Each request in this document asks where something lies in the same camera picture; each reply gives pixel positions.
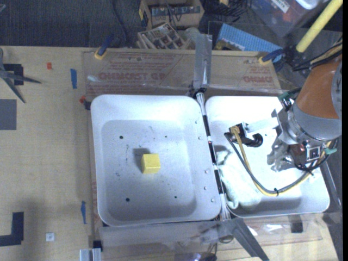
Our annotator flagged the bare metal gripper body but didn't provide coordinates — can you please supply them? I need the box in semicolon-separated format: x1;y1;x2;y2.
276;123;328;171

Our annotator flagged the white plastic tray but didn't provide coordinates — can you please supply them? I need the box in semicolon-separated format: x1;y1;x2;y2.
204;95;331;219
90;94;222;227

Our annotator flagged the white cloth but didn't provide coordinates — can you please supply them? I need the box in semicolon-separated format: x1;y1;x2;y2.
215;149;262;211

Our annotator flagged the thin black and white rod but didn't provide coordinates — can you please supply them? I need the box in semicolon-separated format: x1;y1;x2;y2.
193;90;231;220

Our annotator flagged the yellow cube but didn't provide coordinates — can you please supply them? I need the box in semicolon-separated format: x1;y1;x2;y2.
140;153;161;175

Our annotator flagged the black cylinder on white bracket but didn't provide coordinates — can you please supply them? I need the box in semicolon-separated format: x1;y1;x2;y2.
223;108;284;148

